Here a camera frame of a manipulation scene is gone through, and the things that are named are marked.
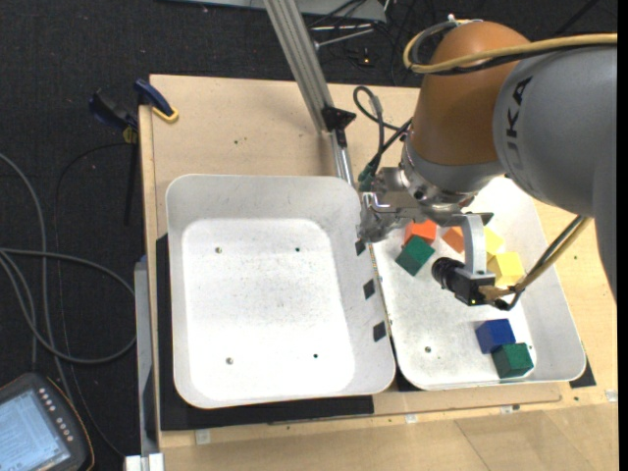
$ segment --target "block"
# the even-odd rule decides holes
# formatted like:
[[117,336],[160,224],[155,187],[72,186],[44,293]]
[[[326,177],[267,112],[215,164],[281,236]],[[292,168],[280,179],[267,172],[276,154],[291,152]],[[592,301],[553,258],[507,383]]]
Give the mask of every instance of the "block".
[[403,245],[406,245],[414,236],[421,237],[428,244],[432,245],[436,240],[436,224],[432,220],[427,220],[422,224],[410,222],[405,226]]
[[435,249],[421,237],[414,236],[394,261],[411,276],[416,276],[421,267],[435,253]]
[[484,227],[484,241],[487,247],[487,262],[491,260],[497,252],[503,247],[504,240],[503,237],[494,233],[488,227]]
[[450,227],[443,234],[443,240],[458,253],[464,251],[464,236],[460,227]]
[[487,262],[487,269],[495,273],[497,287],[510,287],[525,274],[519,254],[514,251],[496,254]]
[[491,355],[500,379],[521,377],[534,368],[525,342],[500,345]]
[[500,345],[515,343],[514,334],[507,319],[485,321],[475,331],[483,354],[493,352]]

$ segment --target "black floor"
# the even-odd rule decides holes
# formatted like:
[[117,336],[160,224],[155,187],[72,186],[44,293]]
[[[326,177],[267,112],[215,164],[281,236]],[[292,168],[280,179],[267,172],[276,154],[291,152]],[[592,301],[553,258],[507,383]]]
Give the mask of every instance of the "black floor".
[[[392,55],[394,47],[449,13],[500,22],[533,40],[563,31],[617,30],[617,0],[599,0],[571,23],[590,1],[398,0],[390,9],[388,31],[326,47],[321,63],[330,82],[419,86],[421,79],[405,73],[398,53]],[[365,47],[371,68],[350,59]],[[0,153],[22,169],[39,197],[47,249],[100,263],[129,282],[144,253],[140,183],[135,180],[131,220],[125,225],[131,148],[121,144],[119,131],[91,117],[87,101],[102,87],[133,110],[132,84],[149,74],[290,79],[263,12],[152,0],[0,0]],[[2,162],[0,246],[42,246],[32,199]],[[41,261],[15,260],[31,286],[43,333]],[[131,338],[133,301],[122,286],[101,273],[52,260],[47,274],[59,348],[98,357]],[[28,371],[30,357],[31,333],[0,271],[0,386]],[[59,377],[41,348],[37,370]],[[108,365],[74,370],[110,443],[122,454],[138,453],[134,351]],[[64,371],[93,439],[97,469],[121,469],[121,457],[87,417],[73,371],[67,365]]]

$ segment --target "green block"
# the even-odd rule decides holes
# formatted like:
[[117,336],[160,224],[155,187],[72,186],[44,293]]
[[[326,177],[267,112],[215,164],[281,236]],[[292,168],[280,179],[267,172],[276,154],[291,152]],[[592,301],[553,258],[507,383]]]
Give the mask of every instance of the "green block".
[[413,237],[401,250],[394,261],[411,276],[425,265],[436,250],[421,237]]
[[491,355],[500,379],[521,377],[534,367],[528,344],[525,342],[505,343],[495,349]]

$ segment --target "black bracket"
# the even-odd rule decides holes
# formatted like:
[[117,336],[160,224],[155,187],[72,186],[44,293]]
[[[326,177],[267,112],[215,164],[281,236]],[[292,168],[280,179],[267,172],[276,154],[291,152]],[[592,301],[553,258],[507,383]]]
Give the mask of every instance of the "black bracket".
[[321,113],[323,114],[327,131],[335,131],[338,145],[342,148],[346,148],[346,134],[344,133],[344,128],[355,120],[356,115],[340,108],[334,108],[333,106],[326,106]]

